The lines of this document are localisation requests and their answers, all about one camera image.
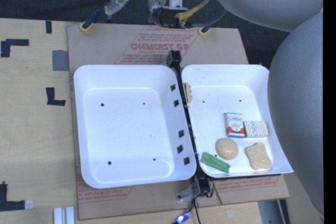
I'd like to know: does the brown cardboard board red print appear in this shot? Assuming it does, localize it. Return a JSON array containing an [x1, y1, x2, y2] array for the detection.
[[66, 22, 291, 221]]

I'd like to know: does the small tan biscuit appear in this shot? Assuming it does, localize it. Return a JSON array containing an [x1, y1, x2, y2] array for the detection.
[[183, 82, 194, 104]]

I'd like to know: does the white plastic tray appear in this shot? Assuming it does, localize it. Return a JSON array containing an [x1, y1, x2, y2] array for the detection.
[[73, 64, 198, 189], [181, 63, 295, 179]]

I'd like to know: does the thin black rod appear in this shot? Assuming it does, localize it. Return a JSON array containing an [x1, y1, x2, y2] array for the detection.
[[173, 59, 204, 182]]

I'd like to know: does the white red blue carton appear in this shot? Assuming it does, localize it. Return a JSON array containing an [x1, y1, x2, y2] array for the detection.
[[223, 112, 246, 138]]

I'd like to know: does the white red green packet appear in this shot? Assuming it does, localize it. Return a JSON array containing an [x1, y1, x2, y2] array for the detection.
[[243, 120, 270, 139]]

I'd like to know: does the round tan bread bun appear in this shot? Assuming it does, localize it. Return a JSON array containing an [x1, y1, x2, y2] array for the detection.
[[215, 137, 239, 161]]

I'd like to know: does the green toy vegetable stick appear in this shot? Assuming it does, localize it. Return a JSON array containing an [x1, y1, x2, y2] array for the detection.
[[200, 152, 232, 174]]

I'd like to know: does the tan wavy-edged biscuit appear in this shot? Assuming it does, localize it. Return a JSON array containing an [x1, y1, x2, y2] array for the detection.
[[244, 142, 273, 172]]

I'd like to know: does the black block with thin wires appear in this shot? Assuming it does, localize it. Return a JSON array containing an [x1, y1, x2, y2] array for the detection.
[[166, 49, 183, 68], [195, 177, 212, 197]]

